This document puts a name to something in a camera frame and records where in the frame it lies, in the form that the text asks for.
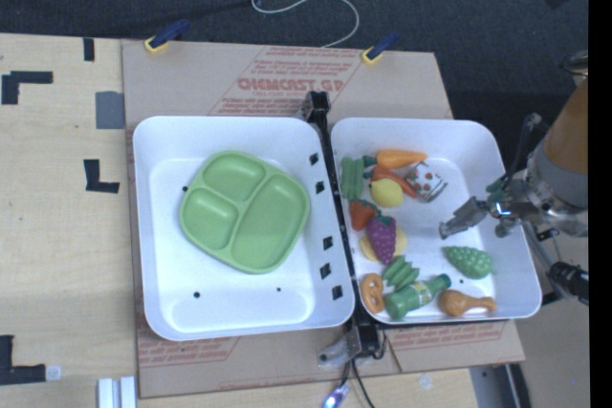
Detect green bottle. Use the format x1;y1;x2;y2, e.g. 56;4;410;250
382;273;453;321

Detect green divided plate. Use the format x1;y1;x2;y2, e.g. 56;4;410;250
179;149;313;275

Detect brown chicken drumstick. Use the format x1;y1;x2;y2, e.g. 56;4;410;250
437;289;498;318

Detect green grapes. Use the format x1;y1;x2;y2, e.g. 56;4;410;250
441;245;497;281

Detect red strawberry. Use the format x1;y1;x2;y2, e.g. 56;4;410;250
348;198;382;232

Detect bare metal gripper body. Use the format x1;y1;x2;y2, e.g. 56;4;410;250
487;169;590;238

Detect brown cardboard board red print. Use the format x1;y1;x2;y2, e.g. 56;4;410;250
120;38;527;399

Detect green pea pods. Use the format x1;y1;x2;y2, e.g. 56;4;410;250
380;254;422;291

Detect green beans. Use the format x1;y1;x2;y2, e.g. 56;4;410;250
339;156;366;203

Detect black block with thin wires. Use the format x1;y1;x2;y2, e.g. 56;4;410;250
297;90;333;125
317;318;387;370

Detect yellow lemon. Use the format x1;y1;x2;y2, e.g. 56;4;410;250
369;177;404;208

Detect orange pretzel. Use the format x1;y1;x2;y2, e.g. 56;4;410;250
359;272;386;315

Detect white plastic tray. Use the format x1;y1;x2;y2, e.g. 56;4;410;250
132;115;357;343
329;117;543;327

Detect thin black rod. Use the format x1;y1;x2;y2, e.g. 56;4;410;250
315;108;370;332

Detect purple grapes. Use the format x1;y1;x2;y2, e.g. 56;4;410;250
364;213;399;266

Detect yellow round slice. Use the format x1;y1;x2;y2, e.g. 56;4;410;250
359;225;409;263

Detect orange carrot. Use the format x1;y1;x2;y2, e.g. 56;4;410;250
362;163;420;200
362;148;428;170

